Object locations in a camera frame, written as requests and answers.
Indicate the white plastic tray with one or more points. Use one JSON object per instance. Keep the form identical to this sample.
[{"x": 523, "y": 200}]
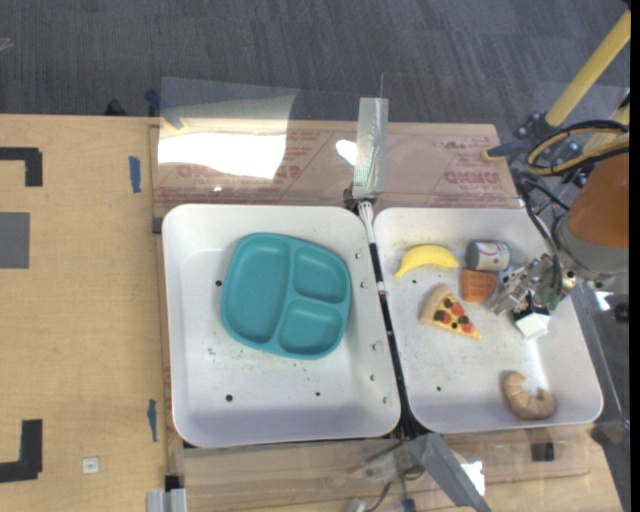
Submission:
[
  {"x": 460, "y": 380},
  {"x": 280, "y": 400}
]

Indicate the teal divided plate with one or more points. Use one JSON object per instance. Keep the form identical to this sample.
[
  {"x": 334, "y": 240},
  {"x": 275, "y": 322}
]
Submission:
[{"x": 260, "y": 290}]

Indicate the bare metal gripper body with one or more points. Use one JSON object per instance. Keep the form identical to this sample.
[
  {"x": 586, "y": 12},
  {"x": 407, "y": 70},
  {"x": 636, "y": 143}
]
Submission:
[{"x": 537, "y": 280}]

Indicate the yellow banana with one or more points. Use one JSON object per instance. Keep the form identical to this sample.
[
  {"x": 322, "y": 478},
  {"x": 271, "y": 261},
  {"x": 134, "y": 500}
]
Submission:
[{"x": 427, "y": 255}]

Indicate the pizza slice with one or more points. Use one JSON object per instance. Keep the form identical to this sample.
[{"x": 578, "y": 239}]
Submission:
[{"x": 445, "y": 310}]

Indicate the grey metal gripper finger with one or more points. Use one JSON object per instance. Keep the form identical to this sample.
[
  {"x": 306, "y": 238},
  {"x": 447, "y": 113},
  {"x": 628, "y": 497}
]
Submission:
[{"x": 504, "y": 303}]

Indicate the white and grey can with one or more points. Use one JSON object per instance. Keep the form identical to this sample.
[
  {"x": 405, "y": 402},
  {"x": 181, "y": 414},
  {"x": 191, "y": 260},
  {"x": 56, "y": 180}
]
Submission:
[{"x": 487, "y": 256}]

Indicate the orange biscuit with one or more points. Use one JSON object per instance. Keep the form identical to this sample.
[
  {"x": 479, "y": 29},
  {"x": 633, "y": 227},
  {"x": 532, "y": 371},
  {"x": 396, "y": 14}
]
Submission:
[{"x": 478, "y": 286}]

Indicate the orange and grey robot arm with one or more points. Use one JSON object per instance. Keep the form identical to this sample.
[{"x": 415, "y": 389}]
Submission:
[{"x": 600, "y": 210}]

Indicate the tan croissant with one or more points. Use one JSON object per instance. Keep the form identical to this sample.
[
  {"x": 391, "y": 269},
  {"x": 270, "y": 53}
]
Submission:
[{"x": 525, "y": 402}]

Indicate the brown cardboard board red print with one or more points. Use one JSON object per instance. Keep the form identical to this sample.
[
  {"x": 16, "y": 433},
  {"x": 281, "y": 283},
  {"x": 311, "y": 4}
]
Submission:
[{"x": 320, "y": 165}]

